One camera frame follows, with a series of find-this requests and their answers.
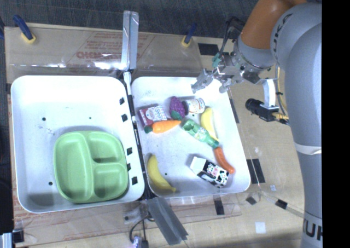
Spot red and white carton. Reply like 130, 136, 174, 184
137, 105, 168, 128

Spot green bottle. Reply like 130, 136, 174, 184
180, 118, 220, 149

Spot orange carrot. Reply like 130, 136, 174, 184
143, 119, 182, 135

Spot black and white cow carton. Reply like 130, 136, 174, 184
189, 155, 230, 188

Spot brown cardboard board red print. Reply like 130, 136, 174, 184
4, 22, 243, 248

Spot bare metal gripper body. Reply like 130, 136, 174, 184
212, 51, 264, 85

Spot orange sausage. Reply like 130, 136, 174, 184
213, 146, 236, 175

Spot yellow banana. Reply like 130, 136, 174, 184
147, 154, 177, 194
200, 107, 220, 142

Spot white plastic tray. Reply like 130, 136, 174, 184
130, 76, 252, 199
10, 74, 146, 214

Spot purple grapes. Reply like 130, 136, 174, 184
168, 96, 190, 121

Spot small white orange-label bottle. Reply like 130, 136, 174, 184
182, 97, 206, 115

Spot green divided plate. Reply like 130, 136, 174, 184
52, 130, 130, 204

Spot black cylinder on white bracket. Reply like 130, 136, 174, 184
244, 78, 280, 123

